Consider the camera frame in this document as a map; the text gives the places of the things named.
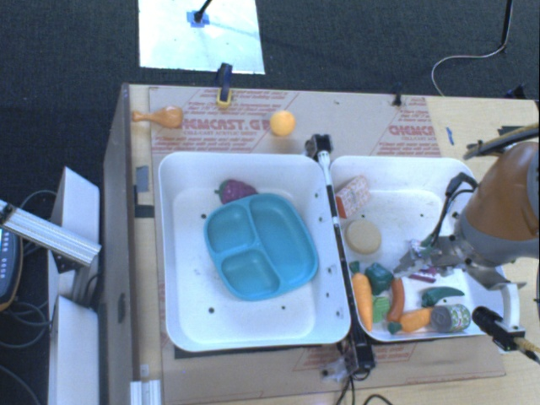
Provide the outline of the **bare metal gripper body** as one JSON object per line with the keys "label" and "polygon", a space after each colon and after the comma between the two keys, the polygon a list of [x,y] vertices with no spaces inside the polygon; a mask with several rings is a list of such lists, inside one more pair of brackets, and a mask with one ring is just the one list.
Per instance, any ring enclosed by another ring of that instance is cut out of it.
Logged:
{"label": "bare metal gripper body", "polygon": [[494,256],[481,252],[461,235],[440,237],[429,253],[429,263],[448,273],[458,268],[486,289],[500,289],[508,279],[498,270],[501,263]]}

